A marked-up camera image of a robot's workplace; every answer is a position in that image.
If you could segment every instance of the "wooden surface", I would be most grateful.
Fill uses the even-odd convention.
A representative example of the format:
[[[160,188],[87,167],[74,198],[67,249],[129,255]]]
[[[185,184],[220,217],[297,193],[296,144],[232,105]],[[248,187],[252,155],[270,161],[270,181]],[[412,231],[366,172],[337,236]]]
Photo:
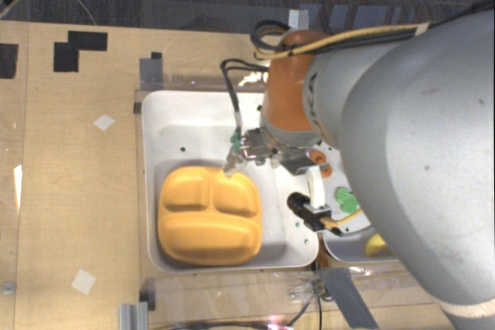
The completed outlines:
[[[0,25],[0,43],[19,42],[28,70],[27,77],[20,73],[0,81],[2,120],[19,115],[12,103],[26,106],[23,145],[19,134],[14,139],[21,158],[23,147],[24,169],[17,273],[12,273],[17,292],[0,300],[0,328],[116,329],[119,304],[135,303],[141,274],[153,272],[139,243],[133,114],[139,59],[161,52],[166,83],[220,84],[220,61],[249,60],[251,47],[246,36],[237,35],[29,24],[19,36],[21,26]],[[107,32],[108,51],[81,51],[79,73],[54,73],[53,43],[66,42],[69,30]],[[20,87],[26,87],[24,94]],[[3,106],[9,97],[11,104]],[[94,125],[104,114],[115,120],[106,131]],[[11,174],[10,168],[2,174]],[[2,188],[11,182],[6,180]],[[2,224],[4,217],[0,213]],[[2,250],[6,243],[16,246],[16,229],[13,223],[10,233],[2,233]],[[5,271],[5,260],[0,265]],[[79,269],[96,277],[88,295],[71,287]],[[382,328],[452,328],[421,288],[404,284],[394,271],[387,281],[360,286]],[[335,307],[324,308],[323,328],[348,328]],[[317,323],[318,315],[310,312],[297,328]]]

